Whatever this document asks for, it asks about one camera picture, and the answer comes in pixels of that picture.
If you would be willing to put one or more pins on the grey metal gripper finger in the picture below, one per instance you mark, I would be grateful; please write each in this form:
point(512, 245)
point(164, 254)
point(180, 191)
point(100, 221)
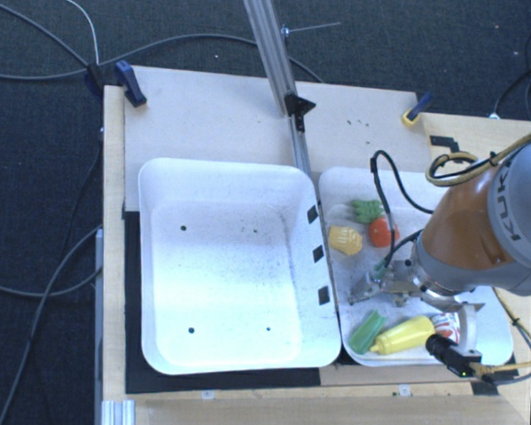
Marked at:
point(362, 292)
point(400, 300)

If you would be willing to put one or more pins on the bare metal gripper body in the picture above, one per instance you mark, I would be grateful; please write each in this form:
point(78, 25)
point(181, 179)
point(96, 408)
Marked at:
point(404, 283)

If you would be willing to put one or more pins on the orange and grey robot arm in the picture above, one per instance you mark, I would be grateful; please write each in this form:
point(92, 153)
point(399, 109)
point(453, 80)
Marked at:
point(469, 227)

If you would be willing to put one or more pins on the yellow squeeze bottle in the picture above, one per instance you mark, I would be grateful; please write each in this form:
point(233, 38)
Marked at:
point(403, 335)

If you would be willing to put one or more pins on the green ribbed toy stick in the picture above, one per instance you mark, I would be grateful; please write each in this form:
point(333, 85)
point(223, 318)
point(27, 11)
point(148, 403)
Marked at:
point(366, 332)

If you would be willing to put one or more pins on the red and white can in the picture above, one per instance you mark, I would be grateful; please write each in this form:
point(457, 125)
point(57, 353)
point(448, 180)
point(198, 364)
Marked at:
point(447, 325)

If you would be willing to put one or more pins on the yellow ridged toy food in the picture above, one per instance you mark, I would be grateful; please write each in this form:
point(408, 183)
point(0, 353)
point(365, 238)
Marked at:
point(345, 240)

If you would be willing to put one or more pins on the red-orange round toy food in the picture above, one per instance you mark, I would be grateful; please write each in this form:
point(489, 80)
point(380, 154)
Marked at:
point(381, 233)

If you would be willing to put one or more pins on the green leafy toy vegetable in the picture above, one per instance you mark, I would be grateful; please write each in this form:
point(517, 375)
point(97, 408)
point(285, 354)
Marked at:
point(367, 210)

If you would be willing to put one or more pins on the white plastic tray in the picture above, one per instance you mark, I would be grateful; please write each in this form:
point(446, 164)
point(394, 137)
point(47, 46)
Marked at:
point(227, 272)
point(490, 334)

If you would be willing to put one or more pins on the pale wood board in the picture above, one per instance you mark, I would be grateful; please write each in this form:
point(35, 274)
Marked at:
point(217, 124)

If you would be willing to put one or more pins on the black cylinder on white bracket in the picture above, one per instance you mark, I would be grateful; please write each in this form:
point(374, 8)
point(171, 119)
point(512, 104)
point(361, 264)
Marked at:
point(451, 352)

